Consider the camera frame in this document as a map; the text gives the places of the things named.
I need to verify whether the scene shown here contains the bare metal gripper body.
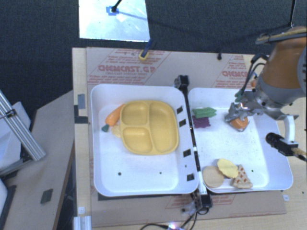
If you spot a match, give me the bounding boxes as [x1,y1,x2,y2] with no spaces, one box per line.
[237,91,267,116]

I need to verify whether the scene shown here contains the orange round toy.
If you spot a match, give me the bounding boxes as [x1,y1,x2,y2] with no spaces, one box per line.
[229,115,249,132]

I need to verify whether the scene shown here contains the green toy beans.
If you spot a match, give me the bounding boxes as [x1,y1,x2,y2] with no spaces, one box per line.
[191,107,217,119]

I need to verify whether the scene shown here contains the purple flat toy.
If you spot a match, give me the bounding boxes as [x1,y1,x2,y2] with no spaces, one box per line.
[192,115,212,129]

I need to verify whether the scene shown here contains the white plastic tray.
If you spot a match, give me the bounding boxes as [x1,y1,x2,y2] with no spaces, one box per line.
[187,87,294,194]
[90,83,200,197]

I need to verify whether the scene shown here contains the thin black and white rod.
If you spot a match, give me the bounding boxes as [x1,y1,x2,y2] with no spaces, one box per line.
[181,87,206,196]

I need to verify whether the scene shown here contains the yellow crinkled chip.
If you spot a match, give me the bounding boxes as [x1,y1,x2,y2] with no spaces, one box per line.
[216,158,239,179]

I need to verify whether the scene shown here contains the pizza slice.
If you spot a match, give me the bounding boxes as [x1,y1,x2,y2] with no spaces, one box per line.
[230,164,254,190]

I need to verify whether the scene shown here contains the round tan biscuit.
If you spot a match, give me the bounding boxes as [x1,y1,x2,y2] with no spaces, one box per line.
[201,165,225,189]

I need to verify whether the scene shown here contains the yellow divided plate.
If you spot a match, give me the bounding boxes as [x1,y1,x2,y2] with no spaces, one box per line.
[119,100,180,156]

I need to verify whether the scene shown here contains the brown cardboard board red print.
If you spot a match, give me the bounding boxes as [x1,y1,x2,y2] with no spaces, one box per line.
[85,47,287,228]

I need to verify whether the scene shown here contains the pale yellow flat toy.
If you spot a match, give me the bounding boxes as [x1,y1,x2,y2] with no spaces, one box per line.
[111,125,123,139]

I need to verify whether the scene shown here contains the orange carrot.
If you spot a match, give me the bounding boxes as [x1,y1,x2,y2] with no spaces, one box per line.
[101,103,126,133]

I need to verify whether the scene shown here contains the black cylinder on white bracket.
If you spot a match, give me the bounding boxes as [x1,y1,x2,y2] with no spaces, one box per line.
[265,115,299,157]

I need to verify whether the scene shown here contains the black block with thin wires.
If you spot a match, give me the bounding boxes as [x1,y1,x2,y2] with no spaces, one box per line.
[190,191,213,210]
[174,74,190,90]

